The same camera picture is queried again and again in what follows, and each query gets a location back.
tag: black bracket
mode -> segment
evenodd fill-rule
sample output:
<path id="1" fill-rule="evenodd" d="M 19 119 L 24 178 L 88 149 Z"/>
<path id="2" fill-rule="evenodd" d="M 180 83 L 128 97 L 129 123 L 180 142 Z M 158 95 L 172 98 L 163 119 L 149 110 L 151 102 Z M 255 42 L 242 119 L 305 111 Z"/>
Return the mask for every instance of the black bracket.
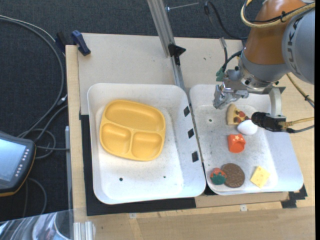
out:
<path id="1" fill-rule="evenodd" d="M 299 192 L 289 192 L 289 200 L 282 201 L 282 208 L 297 208 L 297 200 L 304 200 L 307 197 L 306 187 L 303 184 Z"/>
<path id="2" fill-rule="evenodd" d="M 183 54 L 186 49 L 185 48 L 182 48 L 182 47 L 179 47 L 173 43 L 169 44 L 168 45 L 168 49 L 169 49 L 169 53 L 170 53 L 170 56 L 174 56 L 174 62 L 176 65 L 180 66 L 180 59 L 179 59 L 179 56 L 181 54 Z"/>

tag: blue clip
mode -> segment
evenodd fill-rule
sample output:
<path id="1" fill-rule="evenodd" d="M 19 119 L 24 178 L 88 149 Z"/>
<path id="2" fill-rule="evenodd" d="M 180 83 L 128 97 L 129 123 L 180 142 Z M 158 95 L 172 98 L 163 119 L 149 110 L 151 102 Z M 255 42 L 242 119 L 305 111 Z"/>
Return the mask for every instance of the blue clip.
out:
<path id="1" fill-rule="evenodd" d="M 83 56 L 87 56 L 88 54 L 91 53 L 91 51 L 89 50 L 89 48 L 86 45 L 84 37 L 82 36 L 82 34 L 78 30 L 73 31 L 71 33 L 71 37 L 72 37 L 73 41 L 77 45 L 79 45 L 78 50 L 82 53 Z"/>

